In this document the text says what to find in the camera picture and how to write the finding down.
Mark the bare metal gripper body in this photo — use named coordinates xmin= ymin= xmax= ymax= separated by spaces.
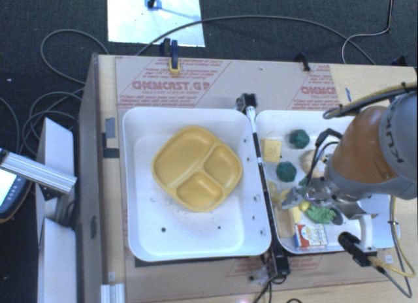
xmin=302 ymin=177 xmax=341 ymax=204

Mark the yellow banana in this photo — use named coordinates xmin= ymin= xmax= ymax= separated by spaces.
xmin=289 ymin=199 xmax=312 ymax=225

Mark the yellow wedge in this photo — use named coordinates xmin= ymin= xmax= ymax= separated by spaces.
xmin=265 ymin=180 xmax=281 ymax=203

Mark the tan bread slice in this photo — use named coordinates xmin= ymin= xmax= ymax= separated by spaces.
xmin=275 ymin=206 xmax=297 ymax=239

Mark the dark green broccoli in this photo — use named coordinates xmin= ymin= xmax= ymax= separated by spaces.
xmin=276 ymin=161 xmax=298 ymax=183
xmin=289 ymin=129 xmax=311 ymax=149

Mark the light green lettuce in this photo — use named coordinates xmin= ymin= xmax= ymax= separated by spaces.
xmin=304 ymin=204 xmax=337 ymax=225

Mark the beige bread roll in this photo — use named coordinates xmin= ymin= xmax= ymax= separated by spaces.
xmin=300 ymin=150 xmax=327 ymax=174

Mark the red white blue carton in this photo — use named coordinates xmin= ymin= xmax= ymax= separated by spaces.
xmin=293 ymin=223 xmax=329 ymax=249

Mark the yellow cheese slice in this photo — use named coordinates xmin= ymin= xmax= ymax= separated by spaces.
xmin=261 ymin=138 xmax=283 ymax=163

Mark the thin black and white rod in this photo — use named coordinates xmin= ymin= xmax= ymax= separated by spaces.
xmin=247 ymin=105 xmax=279 ymax=257

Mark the white plastic tray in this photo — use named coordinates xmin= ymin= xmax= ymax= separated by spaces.
xmin=254 ymin=109 xmax=396 ymax=255
xmin=122 ymin=106 xmax=273 ymax=263

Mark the yellow divided plate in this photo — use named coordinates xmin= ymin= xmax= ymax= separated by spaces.
xmin=151 ymin=125 xmax=244 ymax=213

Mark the brown cardboard board red print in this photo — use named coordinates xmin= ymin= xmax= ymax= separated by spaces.
xmin=114 ymin=56 xmax=418 ymax=293

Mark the black cylinder on white bracket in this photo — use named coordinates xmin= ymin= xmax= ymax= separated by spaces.
xmin=338 ymin=213 xmax=379 ymax=267

